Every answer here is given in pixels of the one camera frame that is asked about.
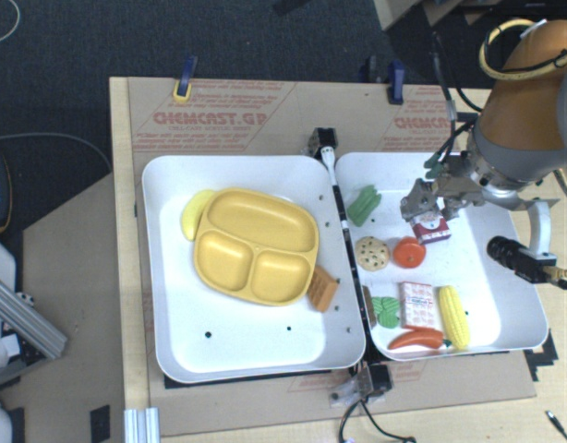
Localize brown cardboard board red print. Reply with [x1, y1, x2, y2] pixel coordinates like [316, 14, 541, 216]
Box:
[126, 77, 538, 437]

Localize brown bar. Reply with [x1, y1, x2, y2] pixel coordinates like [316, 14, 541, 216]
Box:
[362, 285, 378, 329]

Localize black cylinder on white bracket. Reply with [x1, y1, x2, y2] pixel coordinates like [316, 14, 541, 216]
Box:
[486, 198, 561, 285]

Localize yellow banana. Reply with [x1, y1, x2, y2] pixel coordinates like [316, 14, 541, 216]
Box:
[180, 189, 216, 243]

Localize orange fruit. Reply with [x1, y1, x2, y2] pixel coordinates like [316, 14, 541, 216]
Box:
[392, 236, 428, 269]

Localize yellow divided plate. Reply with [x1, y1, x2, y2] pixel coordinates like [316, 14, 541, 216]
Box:
[192, 186, 321, 307]

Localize pink and white carton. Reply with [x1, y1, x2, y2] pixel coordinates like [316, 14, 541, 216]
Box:
[398, 281, 438, 331]

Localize thin black and white rod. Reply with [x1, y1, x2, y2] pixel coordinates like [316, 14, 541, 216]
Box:
[320, 147, 378, 365]

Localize red and white carton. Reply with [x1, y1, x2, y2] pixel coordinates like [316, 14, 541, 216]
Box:
[411, 210, 452, 245]

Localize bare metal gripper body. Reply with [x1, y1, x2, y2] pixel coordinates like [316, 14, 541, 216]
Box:
[431, 152, 525, 211]

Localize white plastic tray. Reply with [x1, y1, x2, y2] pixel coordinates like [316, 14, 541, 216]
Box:
[140, 154, 368, 384]
[333, 151, 550, 363]

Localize green beans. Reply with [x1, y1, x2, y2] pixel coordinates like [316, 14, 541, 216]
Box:
[346, 185, 383, 228]

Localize beige chocolate chip biscuit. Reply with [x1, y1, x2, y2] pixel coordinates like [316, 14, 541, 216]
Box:
[355, 235, 391, 272]

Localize green leafy vegetable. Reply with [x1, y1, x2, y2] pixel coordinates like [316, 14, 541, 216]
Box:
[370, 295, 402, 329]

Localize yellow corn cob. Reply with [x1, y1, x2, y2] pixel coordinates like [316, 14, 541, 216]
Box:
[438, 285, 472, 352]

